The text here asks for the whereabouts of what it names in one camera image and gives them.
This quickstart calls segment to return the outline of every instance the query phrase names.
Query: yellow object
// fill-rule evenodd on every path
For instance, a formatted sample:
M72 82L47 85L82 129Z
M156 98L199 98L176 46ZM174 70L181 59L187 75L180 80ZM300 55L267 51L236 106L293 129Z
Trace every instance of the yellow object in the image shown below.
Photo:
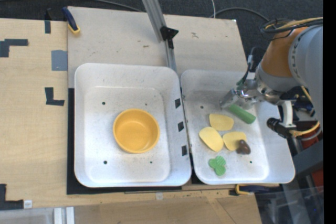
M239 148L239 140L246 141L246 134L243 132L230 132L223 135L223 142L230 151L235 151Z
M80 28L79 28L79 26L76 24L76 26L77 26L77 30L73 30L73 28L68 24L68 28L71 30L71 32L73 32L74 34L77 34L77 33L79 33L80 32Z
M224 146L221 135L212 127L201 129L198 135L202 141L215 152L219 152Z
M236 187L235 187L236 194L238 194L238 195L249 195L249 194L250 194L250 193L247 192L247 191L242 191L242 190L240 190L240 186L242 186L242 185L240 185L240 184L237 184L237 185L236 185Z
M294 137L301 136L304 134L309 134L313 131L315 131L318 127L320 127L320 122L318 121L312 128L305 130L305 131L296 131L296 130L290 130L289 133L291 133Z
M147 111L128 109L121 112L113 123L117 144L128 153L144 153L158 142L160 128L156 119Z
M211 127L215 128L217 131L231 130L234 124L234 120L231 117L220 114L210 114L209 121Z
M277 29L287 28L287 27L291 27L291 26L299 25L299 24L305 24L313 20L320 20L320 19L323 19L323 17L309 18L309 19L304 19L304 20L293 20L283 26L278 27Z

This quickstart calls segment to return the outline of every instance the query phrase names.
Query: green object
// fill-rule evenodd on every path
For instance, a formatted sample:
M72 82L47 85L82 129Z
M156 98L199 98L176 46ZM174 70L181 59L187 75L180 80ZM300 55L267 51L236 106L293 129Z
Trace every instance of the green object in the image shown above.
M209 160L209 166L215 170L217 176L222 176L225 174L225 167L226 161L222 156L217 156L214 159Z
M231 111L231 113L235 114L238 118L240 118L241 120L245 121L248 124L253 123L253 121L256 119L254 115L242 109L241 107L237 106L236 104L230 105L229 110Z

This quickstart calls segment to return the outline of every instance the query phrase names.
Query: brown object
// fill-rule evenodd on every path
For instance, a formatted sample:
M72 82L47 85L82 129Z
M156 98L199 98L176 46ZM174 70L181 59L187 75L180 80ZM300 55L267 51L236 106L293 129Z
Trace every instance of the brown object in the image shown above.
M246 143L245 140L239 140L239 148L237 148L236 152L238 154L250 154L251 153L251 148L249 145Z

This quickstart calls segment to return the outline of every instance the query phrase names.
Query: white tray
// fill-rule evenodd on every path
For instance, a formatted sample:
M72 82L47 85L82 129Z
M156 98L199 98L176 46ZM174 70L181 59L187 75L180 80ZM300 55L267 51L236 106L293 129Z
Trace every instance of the white tray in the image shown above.
M86 63L75 73L75 174L87 187L180 186L191 176L177 74L168 67ZM160 139L142 154L123 151L113 122L129 108L158 121Z
M279 118L278 108L267 102L256 104L248 110L257 117L252 124L243 122L226 109L220 109L220 99L243 75L243 72L232 71L187 70L181 76L195 174L209 185L290 182L295 175L295 168L287 140L266 125L270 117ZM251 148L249 155L231 152L225 146L217 153L203 143L198 133L202 128L210 126L210 113L228 115L234 119L231 131L246 133ZM208 165L209 159L217 155L226 160L226 173L223 176L217 176Z

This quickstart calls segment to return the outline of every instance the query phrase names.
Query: yellow bowl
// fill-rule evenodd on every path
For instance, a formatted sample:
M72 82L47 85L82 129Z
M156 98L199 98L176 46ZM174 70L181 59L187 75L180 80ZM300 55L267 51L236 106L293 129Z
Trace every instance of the yellow bowl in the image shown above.
M113 123L117 144L128 153L144 153L158 142L160 128L156 119L147 111L127 109Z

